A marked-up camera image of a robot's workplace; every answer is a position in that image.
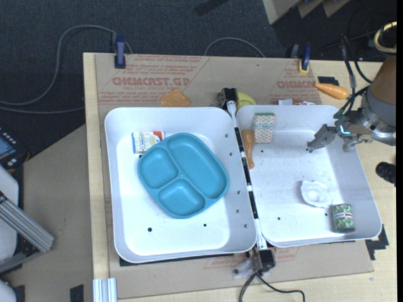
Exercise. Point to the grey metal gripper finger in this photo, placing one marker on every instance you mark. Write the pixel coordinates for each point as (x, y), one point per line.
(351, 142)
(321, 137)

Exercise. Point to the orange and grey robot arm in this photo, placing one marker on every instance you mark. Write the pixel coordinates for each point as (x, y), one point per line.
(384, 80)

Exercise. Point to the yellow banana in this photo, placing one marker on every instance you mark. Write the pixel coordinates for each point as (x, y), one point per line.
(247, 99)

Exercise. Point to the blue divided plate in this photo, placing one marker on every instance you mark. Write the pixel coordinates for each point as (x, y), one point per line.
(182, 175)

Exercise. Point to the white and orange carton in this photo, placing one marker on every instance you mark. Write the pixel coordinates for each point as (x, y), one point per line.
(143, 140)

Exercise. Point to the white and red packet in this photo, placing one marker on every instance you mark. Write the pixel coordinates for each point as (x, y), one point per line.
(285, 102)

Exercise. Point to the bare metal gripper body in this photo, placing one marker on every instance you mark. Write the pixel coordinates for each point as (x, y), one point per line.
(379, 132)

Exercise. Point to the thin black and white rod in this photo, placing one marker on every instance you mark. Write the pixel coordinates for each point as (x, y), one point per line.
(243, 156)

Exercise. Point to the green can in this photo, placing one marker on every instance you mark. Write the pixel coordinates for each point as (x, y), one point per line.
(342, 218)

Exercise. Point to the green patterned carton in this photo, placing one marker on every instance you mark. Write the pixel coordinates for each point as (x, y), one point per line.
(264, 127)

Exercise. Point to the white toy fried egg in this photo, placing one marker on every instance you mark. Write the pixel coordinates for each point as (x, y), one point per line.
(315, 194)

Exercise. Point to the orange toy chicken leg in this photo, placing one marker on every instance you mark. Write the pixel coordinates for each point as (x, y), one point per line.
(248, 142)

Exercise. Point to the white plastic tray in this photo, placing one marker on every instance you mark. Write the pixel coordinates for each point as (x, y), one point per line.
(176, 238)
(292, 225)

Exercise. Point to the brown cardboard board, red print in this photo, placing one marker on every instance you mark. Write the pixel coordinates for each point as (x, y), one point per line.
(189, 282)

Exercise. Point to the orange carrot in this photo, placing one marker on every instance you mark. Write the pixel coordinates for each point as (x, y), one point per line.
(333, 90)

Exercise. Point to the orange toy bread slice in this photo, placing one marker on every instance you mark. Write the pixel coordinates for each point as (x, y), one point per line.
(174, 98)

